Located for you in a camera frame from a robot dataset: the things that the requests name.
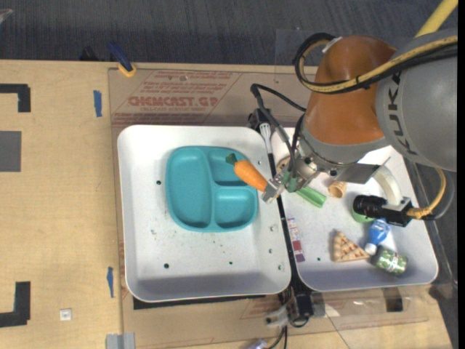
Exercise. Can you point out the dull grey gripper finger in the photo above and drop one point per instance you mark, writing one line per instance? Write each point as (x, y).
(269, 195)
(279, 182)

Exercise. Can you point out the orange carrot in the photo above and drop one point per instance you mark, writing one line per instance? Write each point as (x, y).
(248, 173)

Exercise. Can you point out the white and purple packet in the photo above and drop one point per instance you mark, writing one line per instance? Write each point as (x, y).
(296, 238)

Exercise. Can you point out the green toy vegetable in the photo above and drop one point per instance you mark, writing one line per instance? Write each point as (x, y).
(314, 196)

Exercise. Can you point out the tan pizza slice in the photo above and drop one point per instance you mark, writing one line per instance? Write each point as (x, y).
(345, 249)

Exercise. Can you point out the green bowl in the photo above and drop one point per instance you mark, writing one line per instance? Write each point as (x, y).
(359, 218)

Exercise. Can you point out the blue and white bottle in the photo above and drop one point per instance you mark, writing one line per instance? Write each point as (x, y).
(377, 235)

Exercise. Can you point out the teal divided plate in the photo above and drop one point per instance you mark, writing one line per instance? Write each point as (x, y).
(189, 187)

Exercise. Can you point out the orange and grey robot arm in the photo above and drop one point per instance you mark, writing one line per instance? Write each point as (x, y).
(345, 96)

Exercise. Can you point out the green can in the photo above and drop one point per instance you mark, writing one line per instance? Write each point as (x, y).
(389, 262)

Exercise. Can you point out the brown cardboard board, red print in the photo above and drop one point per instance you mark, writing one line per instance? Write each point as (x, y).
(174, 96)

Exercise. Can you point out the white plastic tray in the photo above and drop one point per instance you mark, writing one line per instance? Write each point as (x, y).
(327, 271)
(152, 238)

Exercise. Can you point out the black cylinder on white bracket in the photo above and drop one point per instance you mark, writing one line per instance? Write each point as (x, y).
(394, 209)

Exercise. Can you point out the thin black and white rod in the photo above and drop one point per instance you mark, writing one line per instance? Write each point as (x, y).
(268, 147)

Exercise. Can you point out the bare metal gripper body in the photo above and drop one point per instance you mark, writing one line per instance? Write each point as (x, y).
(308, 167)

